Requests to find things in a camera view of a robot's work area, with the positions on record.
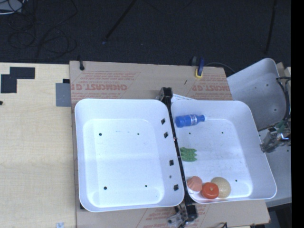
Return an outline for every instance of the cardboard sheet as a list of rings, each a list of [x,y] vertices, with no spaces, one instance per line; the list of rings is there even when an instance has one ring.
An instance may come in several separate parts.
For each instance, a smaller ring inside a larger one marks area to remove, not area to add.
[[[232,100],[223,68],[204,67],[203,77],[195,77],[196,67],[146,65],[109,62],[70,62],[73,147],[78,228],[154,228],[169,227],[167,218],[173,207],[131,209],[92,213],[81,209],[78,192],[77,144],[74,108],[84,98],[155,99],[162,87],[174,94],[198,100]],[[264,200],[218,204],[196,204],[199,217],[187,227],[229,227],[265,224],[270,217]]]

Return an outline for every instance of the bottle label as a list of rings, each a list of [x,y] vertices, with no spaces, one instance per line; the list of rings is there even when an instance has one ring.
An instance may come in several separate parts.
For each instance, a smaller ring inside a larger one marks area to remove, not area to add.
[[[197,119],[196,115],[189,115],[189,116],[191,119],[191,126],[196,125],[198,123],[198,119]]]

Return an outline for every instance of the dark carpet floor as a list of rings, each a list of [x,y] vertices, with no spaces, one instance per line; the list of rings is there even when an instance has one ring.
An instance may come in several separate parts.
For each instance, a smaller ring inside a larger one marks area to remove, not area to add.
[[[269,57],[291,66],[291,0],[277,0],[267,53],[274,0],[136,0],[113,31],[133,0],[19,1],[21,13],[0,11],[0,62],[189,65],[196,56],[237,72]]]

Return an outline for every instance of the black cable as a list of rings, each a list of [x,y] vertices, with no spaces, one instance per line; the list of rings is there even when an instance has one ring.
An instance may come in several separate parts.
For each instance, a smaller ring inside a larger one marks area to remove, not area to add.
[[[187,8],[194,0],[190,0],[190,2],[187,3],[187,5],[185,5],[184,7],[182,7],[181,9],[177,10],[177,11],[174,11],[174,12],[166,12],[166,11],[162,11],[160,9],[158,9],[156,6],[152,5],[151,3],[147,2],[146,0],[142,0],[143,2],[147,3],[148,5],[150,5],[152,8],[154,8],[155,10],[161,12],[161,13],[164,13],[164,14],[175,14],[175,13],[178,13],[182,10],[184,10],[185,8]]]
[[[235,73],[235,71],[231,67],[229,67],[229,66],[227,66],[226,64],[223,64],[223,63],[214,62],[214,63],[205,64],[205,66],[211,66],[211,65],[220,65],[220,66],[223,66],[223,67],[226,67],[226,68],[230,69],[233,73]]]
[[[53,60],[62,57],[66,53],[70,53],[77,47],[77,41],[70,36],[68,36],[63,30],[59,28],[60,25],[62,25],[67,20],[71,19],[78,13],[78,9],[74,3],[73,0],[70,0],[73,7],[75,8],[75,12],[68,16],[66,19],[58,22],[55,25],[48,25],[45,23],[37,23],[36,22],[36,11],[38,7],[38,1],[44,1],[44,2],[50,2],[49,0],[28,0],[26,5],[28,5],[29,1],[32,1],[32,11],[30,11],[27,6],[22,6],[24,13],[13,13],[11,15],[9,26],[15,30],[16,32],[13,32],[9,35],[8,42],[9,44],[14,48],[27,48],[27,47],[37,47],[36,55],[35,55],[35,62],[41,61],[42,59],[39,58],[40,52],[42,49],[45,49],[46,51],[56,54],[53,57],[48,57],[48,60]],[[37,29],[38,26],[48,26],[49,29],[42,35],[42,37],[39,39],[37,37]],[[52,38],[48,38],[51,32],[57,31],[58,34]],[[64,50],[53,50],[47,48],[47,43],[54,41],[56,39],[63,39],[65,43],[60,43],[60,45],[64,45]]]
[[[5,2],[8,3],[8,6],[9,6],[9,8],[11,9],[11,11],[4,12],[4,13],[0,13],[0,15],[10,15],[10,14],[14,14],[14,13],[18,12],[19,10],[21,10],[22,7],[23,7],[23,5],[21,5],[20,8],[18,8],[17,10],[15,10],[15,9],[12,7],[12,5],[10,4],[10,0],[3,0],[2,2],[0,2],[0,4],[5,3]]]
[[[224,225],[221,228],[227,228],[227,222],[224,223]]]
[[[282,82],[280,79],[286,79],[285,81],[285,87],[283,86]],[[291,109],[290,109],[290,101],[289,101],[289,93],[288,93],[288,88],[287,88],[287,83],[288,81],[291,80],[291,77],[278,77],[276,78],[278,84],[280,85],[281,89],[283,90],[284,96],[285,96],[285,101],[286,101],[286,111],[285,115],[283,118],[284,124],[288,122],[288,119],[291,117]]]
[[[127,13],[130,11],[130,9],[134,6],[135,2],[137,0],[132,0],[130,5],[127,7],[127,9],[123,12],[121,17],[117,20],[117,22],[114,24],[114,26],[110,29],[110,31],[106,34],[103,40],[103,45],[108,41],[110,35],[113,33],[113,31],[116,29],[116,27],[121,23],[121,21],[124,19],[124,17],[127,15]]]

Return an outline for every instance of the beige ball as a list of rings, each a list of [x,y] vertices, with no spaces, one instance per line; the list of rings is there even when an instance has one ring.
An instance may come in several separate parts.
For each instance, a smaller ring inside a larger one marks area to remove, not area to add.
[[[230,195],[231,186],[225,178],[215,177],[211,180],[211,182],[217,184],[219,189],[219,195],[218,195],[219,198],[225,199]]]

